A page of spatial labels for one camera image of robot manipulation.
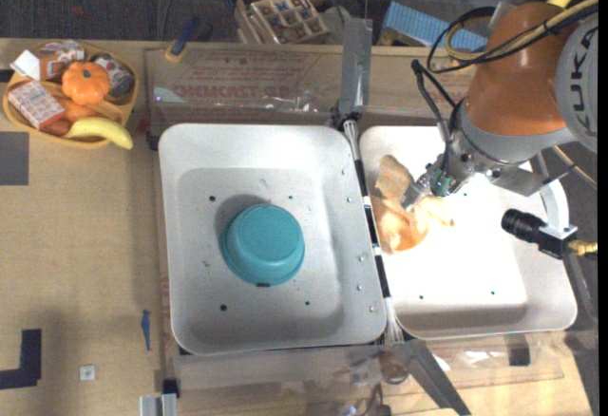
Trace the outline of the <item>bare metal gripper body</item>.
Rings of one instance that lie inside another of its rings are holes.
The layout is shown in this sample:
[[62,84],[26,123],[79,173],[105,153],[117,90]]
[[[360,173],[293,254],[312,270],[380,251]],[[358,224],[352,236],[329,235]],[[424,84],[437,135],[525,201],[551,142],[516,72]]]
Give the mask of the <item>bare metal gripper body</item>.
[[504,164],[494,161],[468,143],[447,142],[444,151],[416,181],[422,196],[447,197],[457,193],[476,174],[498,178]]

